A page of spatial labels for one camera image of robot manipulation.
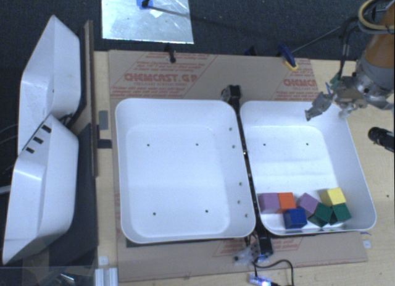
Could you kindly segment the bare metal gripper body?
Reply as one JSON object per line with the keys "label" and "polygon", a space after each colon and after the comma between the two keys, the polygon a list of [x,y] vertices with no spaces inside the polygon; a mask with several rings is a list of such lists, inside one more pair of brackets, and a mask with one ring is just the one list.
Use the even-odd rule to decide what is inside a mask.
{"label": "bare metal gripper body", "polygon": [[388,101],[393,92],[393,89],[380,86],[366,75],[335,76],[332,79],[332,100],[344,110],[366,108],[368,105],[380,110],[393,110],[394,103]]}

